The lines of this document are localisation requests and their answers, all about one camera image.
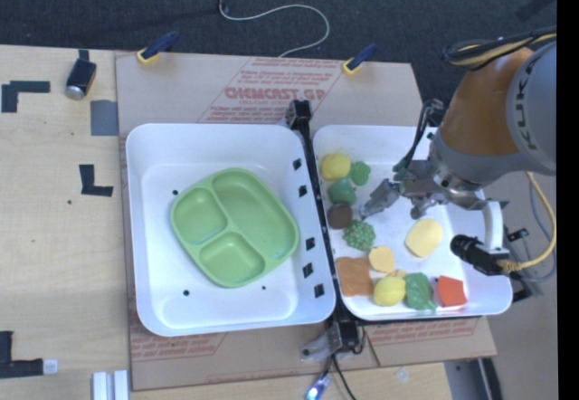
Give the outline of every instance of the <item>yellow toy potato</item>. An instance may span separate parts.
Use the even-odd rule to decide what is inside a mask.
[[[374,287],[374,302],[382,307],[392,307],[406,295],[406,281],[394,276],[386,276]]]
[[[320,166],[322,178],[327,181],[345,178],[350,172],[351,165],[350,157],[345,154],[340,154],[339,152],[328,154],[322,158]]]
[[[442,239],[442,226],[431,218],[418,220],[406,235],[406,247],[414,255],[428,257]]]
[[[394,253],[390,247],[380,245],[370,249],[368,260],[376,271],[389,273],[394,271]]]

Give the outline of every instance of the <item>white tray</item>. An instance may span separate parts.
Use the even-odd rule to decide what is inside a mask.
[[[393,166],[408,152],[413,143],[414,127],[387,126],[327,126],[320,129],[313,141],[318,168],[322,158],[328,154],[341,152],[350,156],[353,162],[361,160],[372,169],[370,180],[364,186],[356,187],[355,214],[359,207],[370,199],[370,193],[384,178],[394,177]],[[414,158],[426,158],[430,140],[423,138],[416,149]],[[320,176],[324,207],[327,211],[331,202],[327,189],[332,182]],[[498,314],[505,311],[512,300],[510,280],[506,276],[486,276],[475,271],[470,265],[462,262],[451,252],[450,242],[455,234],[485,237],[483,214],[467,212],[455,205],[438,205],[427,210],[426,217],[436,220],[444,231],[441,243],[427,258],[412,256],[404,245],[404,239],[414,220],[410,216],[412,204],[409,199],[400,197],[394,205],[379,214],[365,220],[376,233],[375,245],[387,245],[394,251],[396,268],[407,272],[421,271],[433,284],[434,279],[444,274],[462,280],[468,302],[459,307],[444,308],[439,305],[435,312],[418,311],[400,302],[392,307],[376,305],[372,297],[355,296],[342,299],[346,307],[357,317],[365,320],[389,319],[433,319],[448,317],[467,317]],[[338,257],[367,257],[367,252],[360,252],[347,245],[343,239],[343,230],[328,227],[334,259]],[[376,283],[384,273],[371,271],[371,278]]]
[[[171,337],[271,328],[317,323],[332,313],[336,293],[295,133],[276,125],[146,124],[128,135],[127,163],[137,310],[150,331]],[[288,260],[235,289],[197,268],[169,217],[174,191],[230,167],[257,175],[289,210],[300,236]]]

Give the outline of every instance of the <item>orange toy food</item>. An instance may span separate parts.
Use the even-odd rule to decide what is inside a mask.
[[[370,278],[370,263],[367,259],[338,257],[336,269],[340,279],[340,289],[345,297],[374,293],[374,284]]]
[[[448,276],[441,276],[437,281],[436,290],[441,298],[443,307],[463,305],[467,302],[467,297],[464,295],[464,286],[461,280],[455,280]]]

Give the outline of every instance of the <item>toy food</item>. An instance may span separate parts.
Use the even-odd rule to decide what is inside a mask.
[[[384,273],[394,271],[394,253],[390,247],[385,245],[373,247],[368,254],[368,260],[376,271]]]
[[[375,238],[374,227],[360,220],[352,220],[352,223],[344,231],[347,245],[359,251],[367,251],[372,247]]]
[[[408,271],[398,269],[398,270],[394,270],[394,271],[388,273],[388,276],[394,276],[395,278],[403,278],[407,274],[408,274]]]
[[[327,181],[334,181],[347,176],[350,171],[350,157],[345,154],[328,154],[322,158],[320,172],[322,178]]]
[[[410,308],[436,310],[432,287],[424,273],[409,273],[403,279],[406,281],[406,303]]]
[[[352,223],[354,212],[348,204],[332,205],[327,210],[327,223],[334,229],[342,230]]]
[[[436,290],[441,298],[443,307],[463,305],[467,302],[464,295],[464,286],[461,280],[455,280],[448,276],[441,276],[436,282]]]
[[[370,170],[366,163],[362,161],[354,162],[350,167],[348,176],[356,185],[363,186],[370,178]]]
[[[374,287],[374,302],[383,307],[392,307],[406,295],[406,281],[403,278],[386,276]]]
[[[351,205],[356,201],[356,193],[349,178],[340,178],[327,189],[327,195],[332,204]]]
[[[428,257],[442,239],[442,227],[431,218],[422,218],[414,223],[406,235],[406,247],[418,257]]]
[[[374,284],[370,278],[370,263],[365,258],[338,257],[336,270],[340,289],[345,297],[372,295],[374,292]]]

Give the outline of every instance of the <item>green plate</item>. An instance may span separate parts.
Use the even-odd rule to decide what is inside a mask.
[[[187,188],[171,206],[171,226],[205,275],[231,288],[273,270],[299,242],[285,206],[242,168],[222,170]]]

